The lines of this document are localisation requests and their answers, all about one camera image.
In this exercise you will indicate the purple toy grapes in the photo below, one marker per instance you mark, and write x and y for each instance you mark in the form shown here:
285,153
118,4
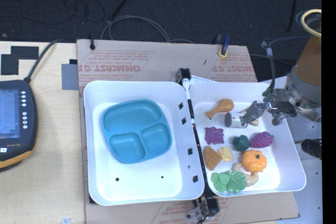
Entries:
261,139

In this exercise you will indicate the beige toy croissant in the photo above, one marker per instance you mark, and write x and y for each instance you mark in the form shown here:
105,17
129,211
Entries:
251,179

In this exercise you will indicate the small white and grey can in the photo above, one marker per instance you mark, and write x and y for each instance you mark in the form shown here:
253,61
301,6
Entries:
232,120

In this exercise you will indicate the black cylinder on white bracket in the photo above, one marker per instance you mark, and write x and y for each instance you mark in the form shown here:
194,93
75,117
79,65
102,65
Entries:
312,148

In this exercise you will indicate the orange toy pumpkin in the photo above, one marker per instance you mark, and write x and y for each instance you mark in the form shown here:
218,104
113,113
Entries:
254,161

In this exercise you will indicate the green toy broccoli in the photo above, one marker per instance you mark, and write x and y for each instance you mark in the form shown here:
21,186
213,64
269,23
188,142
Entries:
240,143

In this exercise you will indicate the brown cardboard board red print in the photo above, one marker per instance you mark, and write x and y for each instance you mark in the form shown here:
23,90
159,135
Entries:
162,63

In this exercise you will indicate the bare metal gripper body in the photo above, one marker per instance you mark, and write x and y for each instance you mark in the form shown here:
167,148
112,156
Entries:
282,106

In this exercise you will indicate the white plastic tray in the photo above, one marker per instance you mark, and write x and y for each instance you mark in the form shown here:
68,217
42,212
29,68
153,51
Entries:
141,186
283,165

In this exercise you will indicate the white paper slip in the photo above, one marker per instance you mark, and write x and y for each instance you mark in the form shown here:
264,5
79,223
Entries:
202,79

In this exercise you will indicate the small beige toy food piece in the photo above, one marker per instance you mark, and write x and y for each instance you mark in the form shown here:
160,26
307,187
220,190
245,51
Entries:
254,121

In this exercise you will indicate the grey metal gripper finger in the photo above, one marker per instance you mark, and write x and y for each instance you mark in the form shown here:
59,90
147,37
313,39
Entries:
278,119
253,111

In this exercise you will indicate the blue divided plate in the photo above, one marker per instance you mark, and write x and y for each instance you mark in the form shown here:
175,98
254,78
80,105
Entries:
131,118

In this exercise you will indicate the brown toy waffle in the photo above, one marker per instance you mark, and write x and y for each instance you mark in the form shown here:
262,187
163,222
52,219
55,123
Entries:
211,158

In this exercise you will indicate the thin black and white rod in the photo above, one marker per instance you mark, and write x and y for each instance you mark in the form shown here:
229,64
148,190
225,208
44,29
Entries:
193,118

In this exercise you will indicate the yellow toy food piece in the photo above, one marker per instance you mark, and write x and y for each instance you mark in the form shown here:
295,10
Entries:
225,154

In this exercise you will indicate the green toy lettuce leaf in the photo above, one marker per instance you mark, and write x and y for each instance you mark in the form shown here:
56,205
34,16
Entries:
232,181

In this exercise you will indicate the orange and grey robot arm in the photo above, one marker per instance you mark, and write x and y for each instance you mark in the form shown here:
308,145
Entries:
309,65

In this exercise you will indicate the orange toy chicken drumstick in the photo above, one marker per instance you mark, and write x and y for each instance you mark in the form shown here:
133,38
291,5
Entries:
223,106

